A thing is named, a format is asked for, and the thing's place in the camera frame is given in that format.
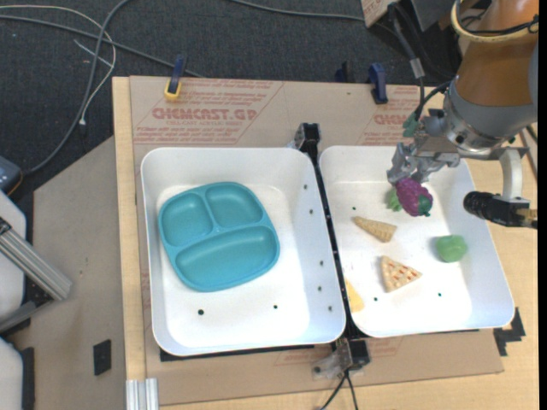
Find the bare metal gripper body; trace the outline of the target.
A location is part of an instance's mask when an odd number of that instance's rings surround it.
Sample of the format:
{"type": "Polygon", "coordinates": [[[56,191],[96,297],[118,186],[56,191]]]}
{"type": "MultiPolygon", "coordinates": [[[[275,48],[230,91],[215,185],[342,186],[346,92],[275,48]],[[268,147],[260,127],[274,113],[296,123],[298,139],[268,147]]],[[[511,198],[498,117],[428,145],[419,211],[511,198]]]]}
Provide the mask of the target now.
{"type": "Polygon", "coordinates": [[[454,166],[461,158],[489,159],[507,141],[469,125],[458,113],[430,108],[413,131],[410,154],[454,166]]]}

